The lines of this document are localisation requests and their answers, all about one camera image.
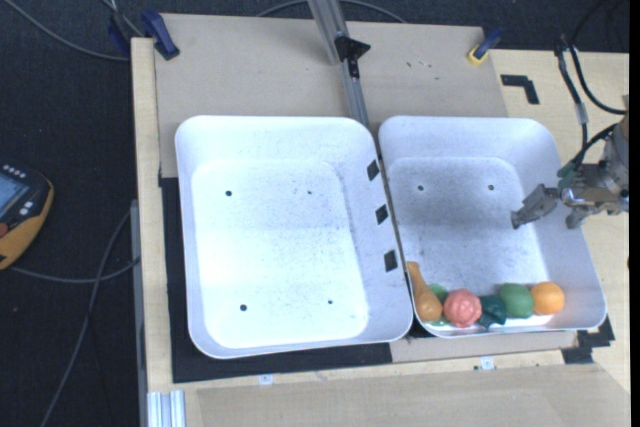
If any green round toy fruit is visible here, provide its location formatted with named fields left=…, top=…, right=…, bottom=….
left=497, top=282, right=536, bottom=320

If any light green toy vegetable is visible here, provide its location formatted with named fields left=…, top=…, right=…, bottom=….
left=427, top=283, right=454, bottom=328

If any white plastic tray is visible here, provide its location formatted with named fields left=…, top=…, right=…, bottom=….
left=377, top=114, right=609, bottom=340
left=173, top=114, right=415, bottom=360

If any pink round toy fruit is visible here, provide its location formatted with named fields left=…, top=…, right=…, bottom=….
left=442, top=287, right=483, bottom=330

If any dark green toy broccoli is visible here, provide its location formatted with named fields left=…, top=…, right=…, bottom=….
left=478, top=294, right=509, bottom=331

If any brown cardboard board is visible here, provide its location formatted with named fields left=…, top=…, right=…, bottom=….
left=153, top=12, right=579, bottom=364

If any orange toy orange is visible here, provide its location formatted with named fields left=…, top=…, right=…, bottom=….
left=529, top=281, right=566, bottom=316

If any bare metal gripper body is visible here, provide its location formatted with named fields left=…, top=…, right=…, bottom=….
left=559, top=149, right=630, bottom=216

